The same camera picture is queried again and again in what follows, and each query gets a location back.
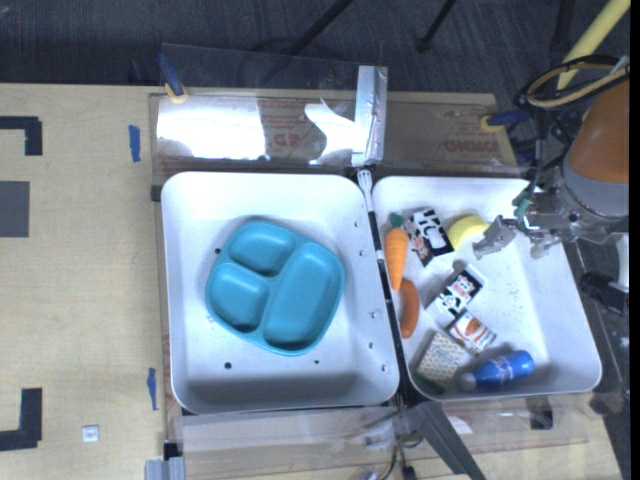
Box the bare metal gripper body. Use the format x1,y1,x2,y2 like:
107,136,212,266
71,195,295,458
517,189,630,245

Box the white plastic tray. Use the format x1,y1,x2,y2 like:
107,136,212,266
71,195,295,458
371,174,603,402
160,170,402,416

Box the black and white cow carton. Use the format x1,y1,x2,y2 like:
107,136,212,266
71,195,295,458
402,207,456,268

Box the white cow print carton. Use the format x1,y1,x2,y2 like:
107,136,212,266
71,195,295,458
424,262,487,330

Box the orange and white carton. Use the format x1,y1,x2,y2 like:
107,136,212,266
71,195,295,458
446,310,498,356

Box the orange carrot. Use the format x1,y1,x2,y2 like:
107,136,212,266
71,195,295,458
383,212,411,292

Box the orange sausage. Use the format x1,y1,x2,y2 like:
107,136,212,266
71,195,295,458
398,277,421,341

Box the blue bottle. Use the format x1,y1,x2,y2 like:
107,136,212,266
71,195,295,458
458,349,537,394

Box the blue divided plate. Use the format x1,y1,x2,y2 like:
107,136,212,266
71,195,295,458
204,219,347,358

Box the black cylinder on white bracket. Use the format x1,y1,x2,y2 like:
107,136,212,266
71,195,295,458
579,232,631,315

